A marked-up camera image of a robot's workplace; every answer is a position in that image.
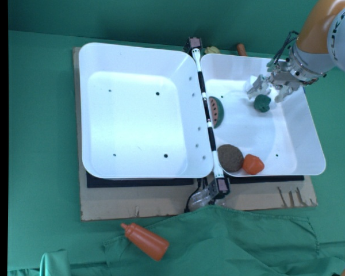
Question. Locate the white plastic tray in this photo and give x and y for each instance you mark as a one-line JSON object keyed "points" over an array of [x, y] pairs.
{"points": [[276, 137], [138, 119]]}

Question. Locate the orange bell pepper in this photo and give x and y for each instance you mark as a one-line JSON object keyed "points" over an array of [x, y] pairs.
{"points": [[252, 164]]}

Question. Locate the thin black and white rod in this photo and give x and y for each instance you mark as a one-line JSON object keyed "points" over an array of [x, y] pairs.
{"points": [[208, 116]]}

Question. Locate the pale green cloth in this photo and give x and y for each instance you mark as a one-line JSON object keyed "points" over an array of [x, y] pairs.
{"points": [[54, 263]]}

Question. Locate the watermelon slice toy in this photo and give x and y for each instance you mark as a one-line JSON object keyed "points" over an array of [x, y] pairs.
{"points": [[217, 112]]}

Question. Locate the brown cardboard board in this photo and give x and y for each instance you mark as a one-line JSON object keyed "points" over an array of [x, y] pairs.
{"points": [[149, 200]]}

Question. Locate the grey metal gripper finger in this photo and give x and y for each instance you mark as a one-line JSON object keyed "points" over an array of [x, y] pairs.
{"points": [[283, 93], [257, 86]]}

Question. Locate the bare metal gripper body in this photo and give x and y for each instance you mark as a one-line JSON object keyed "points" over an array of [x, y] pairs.
{"points": [[287, 75]]}

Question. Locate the green broccoli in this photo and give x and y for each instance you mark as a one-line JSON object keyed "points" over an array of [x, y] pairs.
{"points": [[262, 103]]}

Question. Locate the brown round biscuit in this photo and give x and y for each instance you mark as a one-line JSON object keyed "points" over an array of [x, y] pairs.
{"points": [[230, 158]]}

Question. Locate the clear plastic bottle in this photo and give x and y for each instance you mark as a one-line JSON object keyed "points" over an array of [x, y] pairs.
{"points": [[199, 198]]}

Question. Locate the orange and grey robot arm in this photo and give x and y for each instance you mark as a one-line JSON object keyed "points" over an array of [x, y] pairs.
{"points": [[319, 30]]}

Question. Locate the pale yellow toy food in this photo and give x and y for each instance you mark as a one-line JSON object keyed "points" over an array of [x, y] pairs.
{"points": [[212, 50]]}

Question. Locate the orange squeeze bottle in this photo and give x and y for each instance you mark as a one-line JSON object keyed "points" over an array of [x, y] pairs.
{"points": [[148, 241]]}

